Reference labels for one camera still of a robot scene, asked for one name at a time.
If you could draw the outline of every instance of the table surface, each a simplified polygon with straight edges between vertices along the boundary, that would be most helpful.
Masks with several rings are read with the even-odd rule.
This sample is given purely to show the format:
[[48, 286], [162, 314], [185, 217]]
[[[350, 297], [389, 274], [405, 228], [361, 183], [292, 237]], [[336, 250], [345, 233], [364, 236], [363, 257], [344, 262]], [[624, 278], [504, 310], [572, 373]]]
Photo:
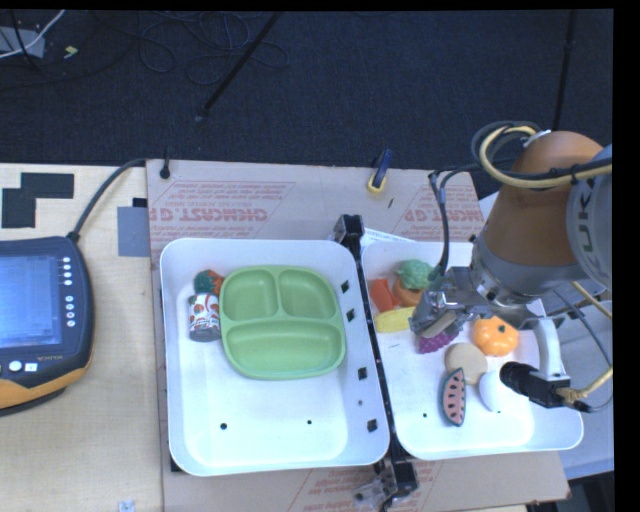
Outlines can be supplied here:
[[[20, 172], [75, 175], [72, 201], [38, 199], [36, 227], [1, 229], [0, 239], [66, 235], [113, 170], [0, 164], [0, 188], [19, 188]], [[117, 232], [118, 207], [147, 197], [146, 180], [142, 167], [122, 174], [81, 232], [97, 313], [91, 367], [59, 397], [0, 419], [5, 512], [114, 511], [127, 500], [136, 512], [164, 510], [150, 259], [120, 256]], [[554, 464], [557, 454], [532, 460]]]

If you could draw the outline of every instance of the toy can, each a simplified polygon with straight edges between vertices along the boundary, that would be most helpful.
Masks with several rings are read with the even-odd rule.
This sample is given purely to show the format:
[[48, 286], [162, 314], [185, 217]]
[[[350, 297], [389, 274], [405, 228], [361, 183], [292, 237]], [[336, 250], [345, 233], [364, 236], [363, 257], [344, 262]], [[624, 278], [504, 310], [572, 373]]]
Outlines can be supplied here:
[[194, 341], [214, 341], [222, 337], [217, 295], [199, 293], [189, 297], [189, 337]]

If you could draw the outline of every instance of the toy tomato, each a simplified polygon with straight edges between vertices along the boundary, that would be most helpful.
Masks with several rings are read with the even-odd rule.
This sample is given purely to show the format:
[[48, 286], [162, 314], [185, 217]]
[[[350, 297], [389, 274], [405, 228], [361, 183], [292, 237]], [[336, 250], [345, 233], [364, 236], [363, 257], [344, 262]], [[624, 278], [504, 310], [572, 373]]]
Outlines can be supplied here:
[[478, 318], [472, 340], [486, 356], [506, 356], [518, 346], [520, 333], [500, 317]]

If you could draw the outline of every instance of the plastic tray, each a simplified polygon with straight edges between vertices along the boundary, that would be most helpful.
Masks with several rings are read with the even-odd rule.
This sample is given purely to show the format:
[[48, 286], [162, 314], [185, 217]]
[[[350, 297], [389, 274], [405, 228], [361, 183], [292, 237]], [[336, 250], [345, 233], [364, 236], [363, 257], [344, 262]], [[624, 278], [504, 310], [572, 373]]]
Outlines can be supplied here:
[[[222, 342], [189, 338], [187, 299], [198, 272], [226, 277], [270, 265], [304, 267], [329, 283], [345, 332], [344, 358], [334, 369], [305, 379], [253, 379], [233, 367]], [[346, 248], [322, 240], [182, 238], [163, 250], [160, 277], [169, 448], [180, 468], [214, 476], [368, 465], [384, 457], [386, 410]]]
[[241, 268], [220, 293], [220, 326], [231, 364], [256, 379], [323, 375], [344, 358], [336, 294], [314, 270], [286, 265]]
[[[467, 266], [472, 245], [452, 243], [449, 265]], [[438, 242], [375, 242], [367, 246], [362, 266], [367, 282], [387, 278], [409, 259], [435, 266], [442, 254]], [[372, 314], [377, 310], [372, 301]], [[380, 358], [389, 389], [391, 408], [400, 444], [424, 460], [543, 450], [566, 450], [578, 445], [583, 435], [580, 413], [566, 407], [545, 409], [514, 393], [509, 408], [492, 412], [480, 397], [477, 385], [467, 385], [465, 421], [452, 425], [440, 410], [439, 392], [448, 372], [446, 347], [420, 354], [416, 335], [408, 328], [396, 333], [377, 333]], [[469, 343], [468, 324], [452, 343]], [[504, 357], [489, 357], [488, 371], [499, 370], [509, 360], [538, 366], [539, 350], [532, 331], [520, 332], [518, 348]]]

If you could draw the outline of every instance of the toy watermelon slice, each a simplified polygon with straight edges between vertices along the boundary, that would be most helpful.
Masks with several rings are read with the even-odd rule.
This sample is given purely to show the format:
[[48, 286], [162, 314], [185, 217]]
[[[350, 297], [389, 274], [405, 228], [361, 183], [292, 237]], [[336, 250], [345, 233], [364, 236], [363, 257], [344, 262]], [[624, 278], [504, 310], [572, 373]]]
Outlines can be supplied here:
[[459, 427], [464, 422], [465, 387], [464, 370], [462, 368], [451, 372], [442, 387], [441, 402], [444, 415], [456, 427]]

